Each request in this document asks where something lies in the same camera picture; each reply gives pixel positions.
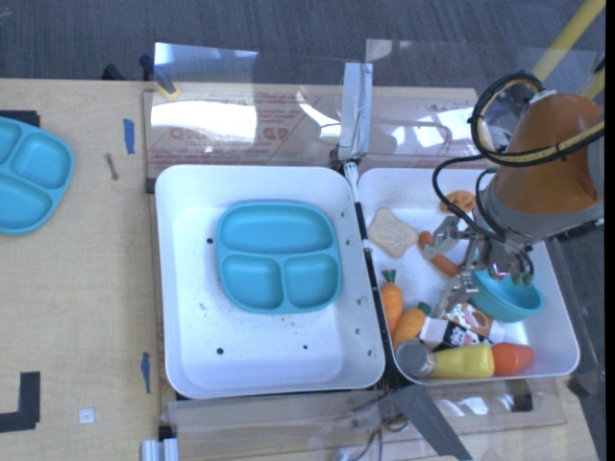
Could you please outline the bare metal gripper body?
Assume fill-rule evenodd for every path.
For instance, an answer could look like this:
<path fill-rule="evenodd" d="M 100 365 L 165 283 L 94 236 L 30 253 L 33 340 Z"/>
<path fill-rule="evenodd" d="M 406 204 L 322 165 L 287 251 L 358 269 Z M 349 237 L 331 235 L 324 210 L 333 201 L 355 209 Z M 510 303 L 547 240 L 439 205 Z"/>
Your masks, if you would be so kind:
<path fill-rule="evenodd" d="M 529 273 L 529 256 L 517 242 L 469 231 L 461 273 L 480 270 L 486 270 L 492 278 L 521 278 Z"/>

